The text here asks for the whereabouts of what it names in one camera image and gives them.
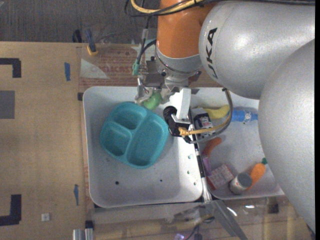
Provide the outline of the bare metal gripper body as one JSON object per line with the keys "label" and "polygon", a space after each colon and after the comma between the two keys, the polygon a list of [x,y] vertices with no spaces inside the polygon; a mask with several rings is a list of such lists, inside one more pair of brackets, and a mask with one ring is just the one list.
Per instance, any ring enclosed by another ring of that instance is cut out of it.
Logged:
{"label": "bare metal gripper body", "polygon": [[178,92],[183,88],[188,88],[192,82],[199,79],[201,71],[192,70],[178,70],[169,67],[167,64],[158,60],[148,60],[145,68],[138,74],[138,86],[143,89],[167,88],[170,91]]}

